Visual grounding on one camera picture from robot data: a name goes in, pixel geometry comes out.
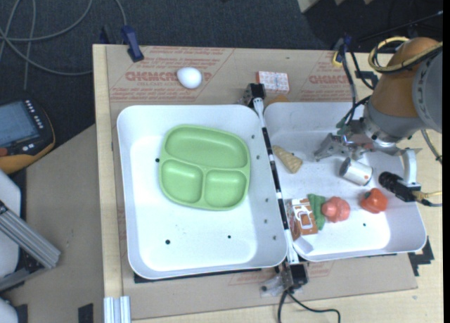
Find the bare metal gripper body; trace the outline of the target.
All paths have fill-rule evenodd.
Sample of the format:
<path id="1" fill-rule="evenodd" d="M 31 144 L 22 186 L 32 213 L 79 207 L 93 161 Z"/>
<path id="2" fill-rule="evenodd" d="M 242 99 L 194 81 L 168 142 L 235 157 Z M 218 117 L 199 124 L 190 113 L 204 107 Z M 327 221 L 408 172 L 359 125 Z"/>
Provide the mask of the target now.
<path id="1" fill-rule="evenodd" d="M 340 136 L 344 147 L 361 146 L 364 147 L 364 153 L 378 151 L 395 156 L 399 152 L 398 139 L 391 137 L 369 119 L 352 120 Z"/>

